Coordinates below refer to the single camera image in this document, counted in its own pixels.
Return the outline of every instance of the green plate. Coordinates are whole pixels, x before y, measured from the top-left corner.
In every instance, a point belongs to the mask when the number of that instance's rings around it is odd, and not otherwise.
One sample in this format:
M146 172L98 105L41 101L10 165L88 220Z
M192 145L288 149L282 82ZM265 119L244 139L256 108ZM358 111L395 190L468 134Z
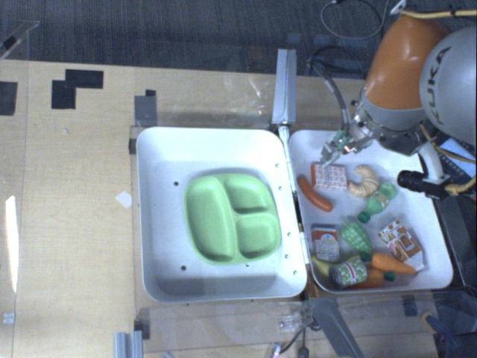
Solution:
M196 178L186 189L185 203L190 240L208 263L259 260L281 243L274 199L266 185L252 175Z

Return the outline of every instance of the brown sausage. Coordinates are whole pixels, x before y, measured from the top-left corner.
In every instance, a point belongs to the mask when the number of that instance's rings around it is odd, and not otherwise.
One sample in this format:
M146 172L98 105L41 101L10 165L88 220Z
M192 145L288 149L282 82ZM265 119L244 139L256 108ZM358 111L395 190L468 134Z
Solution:
M313 205L325 212L330 212L333 209L333 204L331 204L331 202L327 201L325 198L319 196L304 176L299 176L297 179L297 183L299 188L301 189L301 192L303 192L305 197Z

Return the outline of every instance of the green can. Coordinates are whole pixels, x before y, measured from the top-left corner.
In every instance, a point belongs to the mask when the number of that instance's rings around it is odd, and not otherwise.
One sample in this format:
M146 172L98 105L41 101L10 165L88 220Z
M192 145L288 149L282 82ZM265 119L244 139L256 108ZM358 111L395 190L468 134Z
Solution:
M351 257L344 263L337 264L329 270L329 276L337 289L343 289L367 279L366 266L358 257Z

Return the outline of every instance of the wooden tabletop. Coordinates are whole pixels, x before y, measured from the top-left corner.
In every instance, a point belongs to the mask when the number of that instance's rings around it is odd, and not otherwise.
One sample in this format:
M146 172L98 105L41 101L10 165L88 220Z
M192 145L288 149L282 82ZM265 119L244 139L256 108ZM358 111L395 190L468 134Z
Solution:
M21 68L25 70L23 63L5 61L0 79ZM104 85L77 89L75 110L53 110L51 82L65 80L66 69L101 70ZM133 212L116 199L122 192L132 193L128 143L134 97L156 91L159 125L244 127L251 121L251 127L261 127L271 114L275 78L37 62L28 63L27 70L28 81L25 73L17 79L19 94L28 94L28 110L20 102L15 116L0 117L2 126L26 141L13 356L111 357L114 333L130 333L137 311ZM362 88L362 81L336 82L345 101L358 97ZM339 126L335 97L320 78L298 78L297 107L297 128ZM24 128L21 118L26 118ZM177 324L167 324L169 312ZM179 336L180 322L186 321L174 312L168 309L162 317L168 335ZM383 312L370 317L348 313L350 329L367 357L403 357L403 348L413 357L437 356L418 317L392 313L400 324L393 333L383 328L389 324ZM202 315L195 321L197 327L214 330L207 322L216 318ZM290 334L282 338L286 341ZM312 357L334 356L323 331L309 339ZM263 358L269 346L267 340L235 346L234 340L228 336L214 348L179 338L171 353L174 358ZM295 354L291 349L288 357Z

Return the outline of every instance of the green bottle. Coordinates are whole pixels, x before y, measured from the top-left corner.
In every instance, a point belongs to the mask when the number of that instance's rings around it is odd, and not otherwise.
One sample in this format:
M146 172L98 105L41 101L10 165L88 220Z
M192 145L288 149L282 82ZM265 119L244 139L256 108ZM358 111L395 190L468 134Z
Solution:
M389 182L384 182L378 190L373 193L366 201L366 207L358 215L361 223L368 223L372 215L382 212L389 201L397 195L396 187Z

